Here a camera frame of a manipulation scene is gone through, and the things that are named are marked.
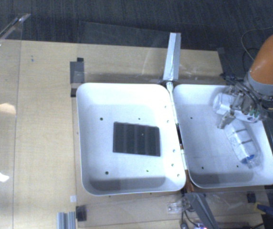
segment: plastic container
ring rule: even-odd
[[[224,132],[238,160],[253,168],[260,164],[260,150],[241,120],[226,125]]]

